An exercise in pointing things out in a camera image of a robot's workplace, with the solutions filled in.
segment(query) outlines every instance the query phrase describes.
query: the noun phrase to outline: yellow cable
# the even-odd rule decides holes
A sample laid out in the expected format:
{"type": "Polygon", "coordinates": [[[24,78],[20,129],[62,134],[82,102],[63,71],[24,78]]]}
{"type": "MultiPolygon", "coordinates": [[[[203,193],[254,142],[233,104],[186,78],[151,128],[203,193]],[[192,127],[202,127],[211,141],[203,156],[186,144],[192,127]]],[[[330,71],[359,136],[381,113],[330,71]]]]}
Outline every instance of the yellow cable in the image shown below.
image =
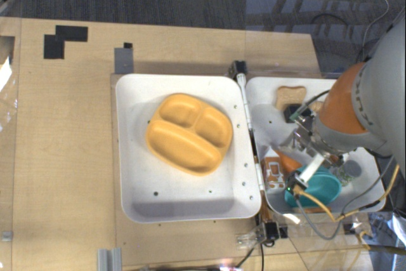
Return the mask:
{"type": "MultiPolygon", "coordinates": [[[[391,178],[391,181],[390,181],[390,183],[389,183],[388,188],[386,189],[385,193],[384,193],[377,201],[382,201],[382,200],[383,200],[384,198],[386,198],[386,197],[388,196],[388,194],[391,192],[392,187],[393,187],[393,184],[395,183],[396,176],[397,176],[398,172],[399,172],[399,165],[396,165],[396,168],[395,168],[395,170],[393,171],[392,178],[391,178]]],[[[357,213],[357,212],[360,211],[359,208],[358,208],[358,209],[354,209],[354,210],[351,210],[351,211],[349,211],[349,212],[347,212],[347,213],[345,213],[345,214],[343,214],[343,215],[341,215],[341,216],[335,218],[335,217],[332,215],[332,213],[330,212],[329,208],[328,208],[326,205],[324,205],[322,202],[320,202],[316,197],[313,197],[311,194],[306,193],[304,190],[302,190],[302,188],[301,188],[299,185],[296,185],[296,186],[293,188],[293,192],[294,192],[294,194],[303,195],[304,197],[307,197],[308,199],[312,200],[315,204],[317,204],[317,206],[319,206],[320,208],[322,208],[322,209],[325,211],[325,213],[327,213],[327,214],[329,215],[330,219],[331,219],[333,222],[337,222],[337,221],[343,220],[344,218],[346,218],[346,217],[348,217],[348,216],[351,216],[351,215],[354,215],[355,213],[357,213]]]]}

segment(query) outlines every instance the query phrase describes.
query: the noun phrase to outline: wooden table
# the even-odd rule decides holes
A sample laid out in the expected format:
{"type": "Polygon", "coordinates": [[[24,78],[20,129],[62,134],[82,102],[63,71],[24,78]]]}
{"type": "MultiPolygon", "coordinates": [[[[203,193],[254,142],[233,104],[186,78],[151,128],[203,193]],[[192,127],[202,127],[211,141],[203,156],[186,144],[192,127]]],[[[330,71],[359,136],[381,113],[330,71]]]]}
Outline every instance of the wooden table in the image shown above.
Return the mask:
{"type": "MultiPolygon", "coordinates": [[[[125,270],[230,263],[246,254],[237,250],[235,238],[251,229],[252,220],[116,220],[110,76],[114,48],[124,42],[133,43],[135,71],[142,73],[224,74],[233,60],[246,60],[249,69],[318,73],[304,34],[23,19],[13,271],[96,270],[97,250],[116,246],[125,270]],[[88,42],[66,42],[64,60],[45,60],[44,34],[55,34],[55,25],[87,26],[88,42]],[[131,242],[119,242],[117,234],[126,232],[131,242]]],[[[347,266],[369,261],[365,251],[347,249],[357,244],[353,237],[339,235],[326,245],[311,233],[305,236],[266,249],[266,270],[323,269],[331,256],[347,266]],[[316,249],[306,248],[301,238],[316,249]]],[[[246,270],[260,269],[258,254],[244,264],[246,270]]]]}

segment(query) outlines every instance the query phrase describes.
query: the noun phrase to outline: white plastic tray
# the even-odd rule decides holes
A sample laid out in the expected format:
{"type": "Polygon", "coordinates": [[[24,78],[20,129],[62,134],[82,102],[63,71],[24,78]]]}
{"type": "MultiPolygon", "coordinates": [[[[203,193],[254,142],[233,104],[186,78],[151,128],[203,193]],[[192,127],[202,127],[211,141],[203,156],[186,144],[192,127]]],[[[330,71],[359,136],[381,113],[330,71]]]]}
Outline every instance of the white plastic tray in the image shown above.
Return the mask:
{"type": "MultiPolygon", "coordinates": [[[[247,83],[247,99],[252,116],[255,141],[258,147],[259,158],[262,159],[266,146],[280,145],[290,133],[297,127],[296,124],[287,124],[283,113],[275,108],[277,89],[281,86],[304,86],[307,94],[305,100],[330,89],[334,84],[331,79],[301,79],[280,77],[255,77],[247,83]]],[[[298,161],[308,162],[310,158],[306,154],[299,153],[298,161]]],[[[352,198],[366,190],[378,177],[379,171],[374,158],[364,149],[357,149],[350,153],[350,159],[358,162],[362,167],[362,174],[356,181],[343,187],[339,197],[329,204],[333,213],[341,212],[343,206],[352,198]]],[[[379,182],[368,194],[350,204],[351,208],[363,206],[374,202],[383,195],[382,182],[379,182]]],[[[284,200],[284,193],[267,195],[268,203],[278,213],[292,213],[293,210],[284,200]]],[[[383,208],[385,200],[373,208],[365,211],[378,211],[383,208]]]]}
{"type": "Polygon", "coordinates": [[[121,199],[133,221],[249,218],[261,205],[258,179],[238,85],[226,77],[130,74],[116,86],[121,199]],[[233,139],[220,167],[207,176],[184,173],[147,148],[145,130],[163,99],[195,96],[225,113],[233,139]]]}

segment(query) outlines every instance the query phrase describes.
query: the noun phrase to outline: teal bowl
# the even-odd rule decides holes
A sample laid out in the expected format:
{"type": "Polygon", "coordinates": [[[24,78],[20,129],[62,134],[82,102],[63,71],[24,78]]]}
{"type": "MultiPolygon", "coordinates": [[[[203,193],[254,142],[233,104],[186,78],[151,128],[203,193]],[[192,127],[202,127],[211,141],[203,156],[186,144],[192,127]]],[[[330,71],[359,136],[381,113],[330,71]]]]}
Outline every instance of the teal bowl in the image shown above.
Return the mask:
{"type": "MultiPolygon", "coordinates": [[[[304,170],[305,167],[301,167],[298,171],[304,170]]],[[[306,193],[316,197],[323,204],[329,204],[336,200],[341,192],[340,181],[329,172],[327,168],[320,167],[317,172],[312,176],[308,182],[309,187],[306,189],[306,193]]],[[[288,191],[285,191],[285,201],[291,207],[297,207],[296,201],[293,195],[288,191]]],[[[312,200],[301,196],[299,199],[303,207],[315,207],[317,206],[312,200]]]]}

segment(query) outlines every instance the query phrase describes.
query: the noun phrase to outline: yellow plate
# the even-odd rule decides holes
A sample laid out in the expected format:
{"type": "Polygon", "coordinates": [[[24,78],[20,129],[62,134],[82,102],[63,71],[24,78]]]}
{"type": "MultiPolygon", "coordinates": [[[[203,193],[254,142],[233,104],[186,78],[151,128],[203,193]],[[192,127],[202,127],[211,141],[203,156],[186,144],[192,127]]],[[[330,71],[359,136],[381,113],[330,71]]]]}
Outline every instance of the yellow plate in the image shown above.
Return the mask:
{"type": "Polygon", "coordinates": [[[229,118],[213,106],[186,94],[167,97],[147,127],[149,150],[184,172],[204,176],[221,164],[230,146],[229,118]]]}

